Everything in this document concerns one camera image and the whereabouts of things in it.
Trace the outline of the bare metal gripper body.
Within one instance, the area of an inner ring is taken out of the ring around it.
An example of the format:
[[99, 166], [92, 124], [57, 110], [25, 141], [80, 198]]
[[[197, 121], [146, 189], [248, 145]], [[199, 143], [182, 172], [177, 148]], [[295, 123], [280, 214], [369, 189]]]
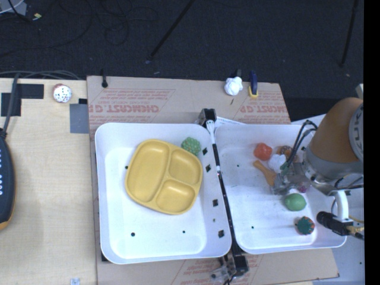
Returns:
[[285, 162], [274, 178], [273, 194], [287, 195], [291, 189], [305, 193], [311, 186], [312, 181], [306, 176], [303, 163]]

